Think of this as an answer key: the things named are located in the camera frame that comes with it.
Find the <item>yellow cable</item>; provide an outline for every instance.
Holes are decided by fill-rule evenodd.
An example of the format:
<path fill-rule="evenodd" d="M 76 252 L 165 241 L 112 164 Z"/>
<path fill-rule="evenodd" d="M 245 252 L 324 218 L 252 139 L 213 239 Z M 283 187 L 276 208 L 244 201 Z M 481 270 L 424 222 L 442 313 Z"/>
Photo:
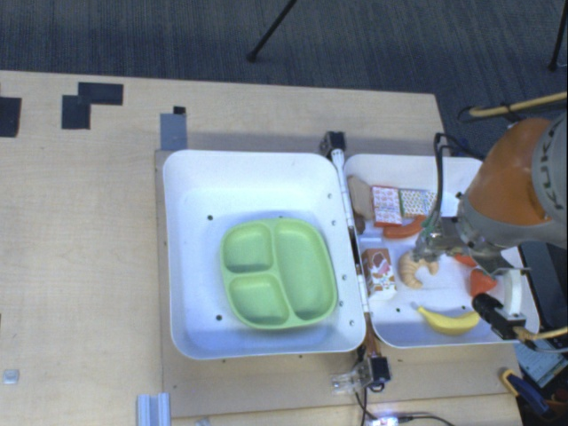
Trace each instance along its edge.
<path fill-rule="evenodd" d="M 525 109 L 530 109 L 531 107 L 543 106 L 545 104 L 555 103 L 557 101 L 566 101 L 567 98 L 566 91 L 561 91 L 560 93 L 555 93 L 553 95 L 547 95 L 540 98 L 529 99 L 528 101 L 521 101 L 510 106 L 499 106 L 490 107 L 483 109 L 480 107 L 472 107 L 469 110 L 469 114 L 472 117 L 484 118 L 484 117 L 495 117 L 497 115 L 505 115 L 511 112 L 517 112 Z"/>
<path fill-rule="evenodd" d="M 538 339 L 550 339 L 551 337 L 568 335 L 568 327 L 545 331 L 543 333 L 531 333 L 525 327 L 513 327 L 513 331 L 517 333 L 517 337 L 520 341 L 536 341 Z"/>

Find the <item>table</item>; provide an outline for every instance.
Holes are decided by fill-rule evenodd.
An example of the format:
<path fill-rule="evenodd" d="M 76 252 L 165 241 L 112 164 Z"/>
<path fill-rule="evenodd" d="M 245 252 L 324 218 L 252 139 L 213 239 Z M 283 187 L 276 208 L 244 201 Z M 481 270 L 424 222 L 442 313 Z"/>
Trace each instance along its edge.
<path fill-rule="evenodd" d="M 123 84 L 123 103 L 91 106 L 90 130 L 62 130 L 62 95 L 76 95 L 79 82 Z M 426 94 L 4 71 L 0 96 L 22 98 L 18 136 L 0 138 L 0 372 L 20 371 L 17 384 L 0 384 L 1 425 L 135 424 L 136 396 L 164 391 L 172 369 L 162 366 L 160 114 L 185 107 L 189 146 L 224 150 L 314 152 L 327 130 L 342 130 L 347 154 L 430 154 L 441 129 L 436 100 Z M 372 412 L 520 424 L 497 377 L 501 367 L 517 367 L 511 345 L 383 350 L 394 378 L 370 397 Z M 232 410 L 210 415 L 211 424 L 359 424 L 353 398 L 293 399 L 287 367 L 294 371 L 299 360 L 274 360 L 286 388 L 267 392 L 269 411 Z M 323 377 L 330 361 L 305 356 L 301 364 Z M 199 377 L 206 383 L 221 364 L 200 367 Z M 246 378 L 234 367 L 233 387 L 244 392 L 240 376 L 270 375 Z M 210 405 L 231 405 L 231 393 L 223 395 Z M 172 395 L 176 411 L 183 408 Z"/>

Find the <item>small box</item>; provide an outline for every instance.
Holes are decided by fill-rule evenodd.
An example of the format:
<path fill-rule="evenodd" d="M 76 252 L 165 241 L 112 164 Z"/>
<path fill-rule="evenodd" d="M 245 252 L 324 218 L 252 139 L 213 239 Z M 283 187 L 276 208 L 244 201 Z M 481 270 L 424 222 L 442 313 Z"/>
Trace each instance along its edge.
<path fill-rule="evenodd" d="M 397 293 L 391 256 L 386 248 L 371 248 L 362 255 L 363 273 L 369 297 L 390 300 Z"/>
<path fill-rule="evenodd" d="M 375 208 L 375 227 L 402 225 L 398 189 L 388 186 L 373 186 L 373 207 Z"/>
<path fill-rule="evenodd" d="M 436 193 L 422 189 L 399 189 L 398 195 L 402 217 L 428 216 L 436 201 Z"/>

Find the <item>sausage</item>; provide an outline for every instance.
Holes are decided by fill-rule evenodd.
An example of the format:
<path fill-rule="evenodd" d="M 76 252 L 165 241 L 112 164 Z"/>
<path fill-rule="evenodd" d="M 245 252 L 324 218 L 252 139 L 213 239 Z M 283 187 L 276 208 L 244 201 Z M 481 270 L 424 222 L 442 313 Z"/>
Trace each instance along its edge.
<path fill-rule="evenodd" d="M 399 225 L 396 227 L 385 227 L 383 230 L 383 237 L 393 240 L 411 237 L 422 230 L 422 223 L 425 219 L 426 216 L 419 215 L 410 224 Z"/>

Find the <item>green plate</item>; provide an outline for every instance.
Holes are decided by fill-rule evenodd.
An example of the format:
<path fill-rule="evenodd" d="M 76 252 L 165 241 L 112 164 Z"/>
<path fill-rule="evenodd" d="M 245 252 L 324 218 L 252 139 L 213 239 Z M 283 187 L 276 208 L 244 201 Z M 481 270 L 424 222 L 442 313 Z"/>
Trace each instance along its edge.
<path fill-rule="evenodd" d="M 309 325 L 327 317 L 337 303 L 326 244 L 300 219 L 232 227 L 221 241 L 221 271 L 233 312 L 254 328 Z"/>

